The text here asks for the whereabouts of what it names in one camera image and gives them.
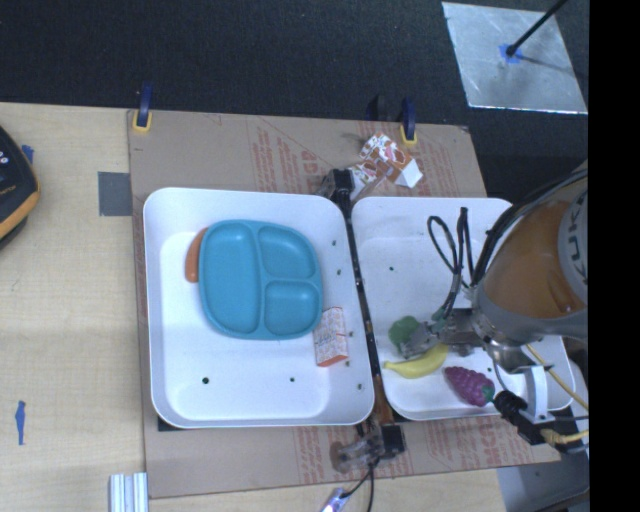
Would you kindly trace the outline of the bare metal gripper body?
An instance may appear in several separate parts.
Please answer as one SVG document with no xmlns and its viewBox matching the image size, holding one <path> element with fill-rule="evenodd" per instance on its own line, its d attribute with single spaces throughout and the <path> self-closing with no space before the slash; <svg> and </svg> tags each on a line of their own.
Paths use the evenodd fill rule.
<svg viewBox="0 0 640 512">
<path fill-rule="evenodd" d="M 457 355 L 468 357 L 498 337 L 495 326 L 486 315 L 473 308 L 454 308 L 447 316 L 433 316 L 433 331 L 441 343 Z"/>
</svg>

